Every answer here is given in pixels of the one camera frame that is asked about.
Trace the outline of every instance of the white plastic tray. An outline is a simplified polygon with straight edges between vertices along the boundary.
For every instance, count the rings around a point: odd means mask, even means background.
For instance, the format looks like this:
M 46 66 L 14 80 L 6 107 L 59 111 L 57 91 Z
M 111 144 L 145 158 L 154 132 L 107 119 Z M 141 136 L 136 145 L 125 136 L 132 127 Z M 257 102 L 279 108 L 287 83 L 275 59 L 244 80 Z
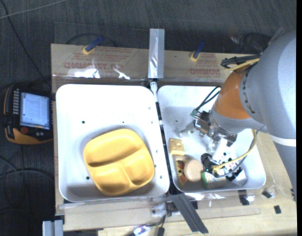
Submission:
M 162 114 L 166 144 L 169 146 L 170 138 L 182 139 L 186 155 L 197 160 L 200 160 L 201 155 L 207 152 L 208 139 L 202 138 L 199 135 L 181 137 L 180 131 L 184 130 L 188 124 L 194 121 L 190 113 L 194 108 L 200 105 L 213 88 L 214 87 L 162 86 L 158 90 L 158 101 Z M 208 112 L 212 108 L 215 99 L 203 106 L 200 111 L 205 110 Z M 240 156 L 248 151 L 252 139 L 253 135 L 249 129 L 238 134 L 237 140 L 232 145 L 235 146 L 236 156 Z M 200 181 L 196 183 L 186 182 L 184 187 L 181 188 L 173 156 L 170 155 L 169 158 L 174 184 L 184 193 L 257 189 L 262 187 L 266 182 L 266 173 L 256 146 L 241 165 L 247 176 L 247 181 L 242 187 L 227 181 L 227 185 L 223 188 L 206 190 Z
M 163 142 L 152 92 L 141 86 L 64 85 L 56 93 L 59 190 L 70 202 L 159 197 L 169 188 Z M 92 138 L 134 130 L 156 165 L 151 182 L 119 197 L 102 194 L 89 177 L 83 149 Z

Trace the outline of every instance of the yellow plastic bowl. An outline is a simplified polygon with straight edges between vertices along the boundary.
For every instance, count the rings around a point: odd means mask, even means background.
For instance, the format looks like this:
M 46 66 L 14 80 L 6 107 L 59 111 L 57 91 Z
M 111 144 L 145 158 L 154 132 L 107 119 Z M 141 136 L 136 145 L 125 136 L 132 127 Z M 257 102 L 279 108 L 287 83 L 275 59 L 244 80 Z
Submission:
M 118 129 L 92 139 L 83 150 L 83 158 L 93 182 L 107 196 L 129 193 L 154 176 L 147 146 L 130 129 Z

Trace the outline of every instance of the emergency button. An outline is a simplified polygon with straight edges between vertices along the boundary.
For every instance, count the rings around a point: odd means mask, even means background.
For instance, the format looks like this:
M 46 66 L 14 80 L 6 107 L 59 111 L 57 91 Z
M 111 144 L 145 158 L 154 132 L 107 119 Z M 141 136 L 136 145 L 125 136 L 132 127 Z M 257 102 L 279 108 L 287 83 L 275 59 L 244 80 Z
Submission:
M 29 129 L 27 127 L 22 127 L 21 128 L 21 133 L 22 134 L 27 134 L 29 132 Z

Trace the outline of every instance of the blue and yellow clip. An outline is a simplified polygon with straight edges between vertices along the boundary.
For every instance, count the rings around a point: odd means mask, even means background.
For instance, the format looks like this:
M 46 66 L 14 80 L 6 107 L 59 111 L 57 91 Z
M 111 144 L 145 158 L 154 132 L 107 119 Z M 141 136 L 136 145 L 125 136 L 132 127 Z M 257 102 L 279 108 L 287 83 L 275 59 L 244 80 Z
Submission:
M 89 55 L 91 52 L 95 50 L 95 47 L 102 44 L 104 42 L 105 38 L 101 35 L 98 38 L 96 38 L 91 44 L 85 46 L 83 48 L 83 53 L 85 55 Z
M 204 45 L 205 45 L 205 43 L 203 41 L 201 41 L 198 48 L 195 51 L 193 51 L 193 53 L 190 56 L 190 59 L 192 61 L 197 61 L 197 59 L 199 58 L 199 54 L 202 51 Z

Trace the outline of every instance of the gray carpet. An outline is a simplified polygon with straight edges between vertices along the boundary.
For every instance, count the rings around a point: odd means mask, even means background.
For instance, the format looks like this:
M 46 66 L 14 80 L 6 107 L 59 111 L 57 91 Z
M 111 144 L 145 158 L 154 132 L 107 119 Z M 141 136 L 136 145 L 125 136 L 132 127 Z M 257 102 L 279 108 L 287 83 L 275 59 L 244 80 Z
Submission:
M 2 0 L 9 14 L 60 0 Z M 6 11 L 0 1 L 0 17 Z M 53 143 L 19 146 L 3 130 L 6 86 L 51 75 L 51 43 L 87 44 L 102 34 L 106 45 L 148 48 L 149 29 L 165 29 L 165 49 L 255 53 L 279 29 L 297 27 L 297 0 L 71 0 L 0 19 L 0 176 L 18 170 L 43 172 L 0 177 L 0 236 L 42 235 L 41 222 L 54 215 Z M 230 36 L 256 33 L 237 44 Z M 36 88 L 48 90 L 41 80 Z

